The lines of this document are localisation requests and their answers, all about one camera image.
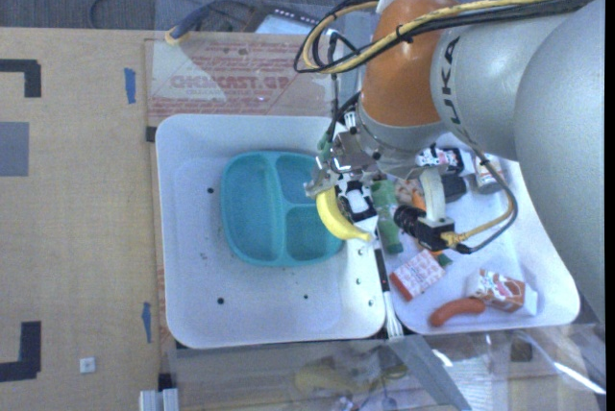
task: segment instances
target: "sausage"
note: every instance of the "sausage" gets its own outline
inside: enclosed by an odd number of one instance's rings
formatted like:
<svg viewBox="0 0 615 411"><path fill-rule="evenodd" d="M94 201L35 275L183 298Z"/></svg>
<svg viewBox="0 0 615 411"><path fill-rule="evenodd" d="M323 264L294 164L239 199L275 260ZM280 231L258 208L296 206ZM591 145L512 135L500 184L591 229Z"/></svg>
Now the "sausage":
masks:
<svg viewBox="0 0 615 411"><path fill-rule="evenodd" d="M436 308L430 315L430 324L440 327L458 314L481 314L487 305L480 299L457 299Z"/></svg>

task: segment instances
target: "cable tie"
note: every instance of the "cable tie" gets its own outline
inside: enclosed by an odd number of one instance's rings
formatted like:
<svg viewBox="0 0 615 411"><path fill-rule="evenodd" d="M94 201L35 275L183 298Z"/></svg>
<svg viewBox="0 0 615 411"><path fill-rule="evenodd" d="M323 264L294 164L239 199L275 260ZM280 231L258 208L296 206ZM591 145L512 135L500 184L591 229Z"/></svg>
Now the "cable tie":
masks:
<svg viewBox="0 0 615 411"><path fill-rule="evenodd" d="M395 29L395 34L397 34L397 38L399 40L402 40L403 42L407 42L408 44L411 44L412 42L414 42L414 39L412 38L412 36L409 36L408 34L400 34L401 27L404 27L404 26L398 25L397 28Z"/></svg>

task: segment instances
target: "yellow banana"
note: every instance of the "yellow banana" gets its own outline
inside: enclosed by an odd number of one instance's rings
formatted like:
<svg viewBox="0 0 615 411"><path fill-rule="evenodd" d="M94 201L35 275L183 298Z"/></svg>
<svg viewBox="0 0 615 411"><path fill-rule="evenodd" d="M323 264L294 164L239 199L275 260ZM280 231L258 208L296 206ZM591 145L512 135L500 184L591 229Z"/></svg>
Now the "yellow banana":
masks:
<svg viewBox="0 0 615 411"><path fill-rule="evenodd" d="M353 225L348 219L342 215L337 205L335 196L335 187L331 187L326 191L322 191L316 195L316 209L321 221L335 237L342 240L351 238L360 238L365 242L372 240L372 235Z"/></svg>

